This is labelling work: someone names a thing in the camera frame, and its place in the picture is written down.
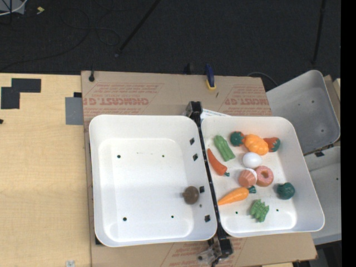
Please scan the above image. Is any green asparagus bundle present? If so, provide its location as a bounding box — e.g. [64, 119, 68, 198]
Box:
[213, 135, 236, 162]

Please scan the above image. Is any brown cardboard board red print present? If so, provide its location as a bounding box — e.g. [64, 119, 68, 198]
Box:
[80, 70, 319, 267]

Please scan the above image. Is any red chili pepper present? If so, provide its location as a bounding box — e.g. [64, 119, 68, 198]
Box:
[207, 148, 231, 177]

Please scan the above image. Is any thin black and white rod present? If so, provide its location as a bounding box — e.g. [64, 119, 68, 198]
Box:
[192, 112, 226, 241]

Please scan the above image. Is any white plastic tray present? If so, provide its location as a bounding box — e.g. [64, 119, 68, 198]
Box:
[200, 115, 326, 238]
[88, 114, 218, 248]

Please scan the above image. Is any brown mushroom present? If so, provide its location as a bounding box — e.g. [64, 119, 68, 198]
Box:
[182, 185, 200, 205]

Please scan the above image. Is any white egg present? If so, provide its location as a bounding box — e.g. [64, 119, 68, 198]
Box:
[242, 152, 263, 169]

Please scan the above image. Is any orange cupcake with white top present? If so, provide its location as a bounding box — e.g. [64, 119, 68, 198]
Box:
[238, 167, 258, 189]

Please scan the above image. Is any orange carrot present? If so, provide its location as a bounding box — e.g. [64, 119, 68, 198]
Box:
[217, 185, 257, 206]

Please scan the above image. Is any red strawberry with green top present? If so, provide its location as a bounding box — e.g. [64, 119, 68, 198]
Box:
[263, 137, 281, 153]

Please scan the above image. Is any pink doughnut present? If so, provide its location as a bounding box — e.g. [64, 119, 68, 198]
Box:
[255, 165, 275, 188]

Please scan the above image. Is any light green lettuce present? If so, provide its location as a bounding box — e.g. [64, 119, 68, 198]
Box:
[249, 199, 270, 223]

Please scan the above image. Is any dark green broccoli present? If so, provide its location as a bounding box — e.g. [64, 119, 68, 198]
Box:
[276, 182, 296, 201]

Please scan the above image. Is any black block with thin wires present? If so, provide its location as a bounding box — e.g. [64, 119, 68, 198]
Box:
[185, 101, 204, 119]
[213, 237, 234, 261]

